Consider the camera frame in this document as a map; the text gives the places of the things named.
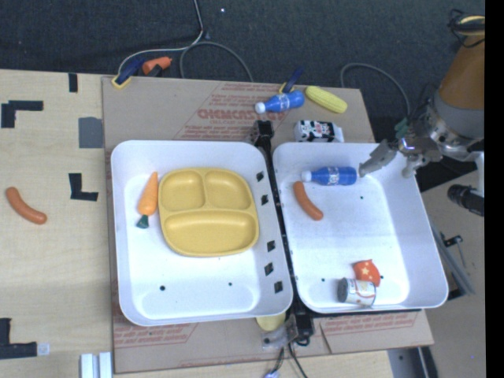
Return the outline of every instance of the yellow object under tray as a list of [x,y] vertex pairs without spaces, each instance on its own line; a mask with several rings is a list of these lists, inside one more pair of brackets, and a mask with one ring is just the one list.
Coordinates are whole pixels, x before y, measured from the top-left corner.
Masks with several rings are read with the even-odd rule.
[[254,198],[236,172],[217,168],[171,171],[159,184],[158,205],[163,236],[179,254],[237,254],[258,240]]

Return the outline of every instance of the brown cylinder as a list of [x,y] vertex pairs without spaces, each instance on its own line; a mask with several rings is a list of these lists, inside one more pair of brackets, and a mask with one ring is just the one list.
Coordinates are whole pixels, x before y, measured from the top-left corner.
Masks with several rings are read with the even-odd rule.
[[[484,38],[469,36],[465,45],[470,46]],[[484,109],[485,42],[475,47],[462,46],[448,73],[439,86],[441,99],[450,106],[461,109]]]

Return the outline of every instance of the brown sausage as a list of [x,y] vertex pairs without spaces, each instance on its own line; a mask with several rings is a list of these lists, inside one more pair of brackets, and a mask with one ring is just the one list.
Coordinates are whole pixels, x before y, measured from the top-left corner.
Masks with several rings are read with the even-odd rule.
[[47,221],[46,214],[39,212],[27,205],[21,198],[19,191],[15,187],[8,187],[6,190],[7,200],[16,212],[35,224],[44,224]]
[[321,210],[318,207],[316,207],[311,200],[309,200],[303,182],[301,182],[300,180],[294,182],[293,188],[294,188],[294,195],[298,200],[299,205],[302,207],[303,210],[305,210],[306,214],[312,217],[315,221],[322,220],[322,218],[324,217],[324,213],[322,213]]

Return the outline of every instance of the blue bottle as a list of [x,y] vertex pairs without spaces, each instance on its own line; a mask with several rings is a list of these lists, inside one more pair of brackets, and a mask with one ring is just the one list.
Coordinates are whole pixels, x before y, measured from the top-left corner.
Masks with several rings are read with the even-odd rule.
[[255,104],[255,111],[257,113],[283,112],[284,110],[298,108],[304,103],[305,95],[299,90],[294,90],[286,94],[273,95],[266,102],[258,102]]
[[353,167],[323,167],[317,171],[303,171],[301,179],[320,185],[352,185],[357,180],[357,170]]

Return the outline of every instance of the yellow corn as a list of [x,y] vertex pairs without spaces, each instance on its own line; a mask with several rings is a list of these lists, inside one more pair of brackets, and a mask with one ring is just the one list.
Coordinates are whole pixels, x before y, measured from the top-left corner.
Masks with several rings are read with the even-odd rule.
[[348,105],[346,102],[320,87],[309,86],[305,89],[305,94],[313,102],[332,112],[343,113],[347,110]]

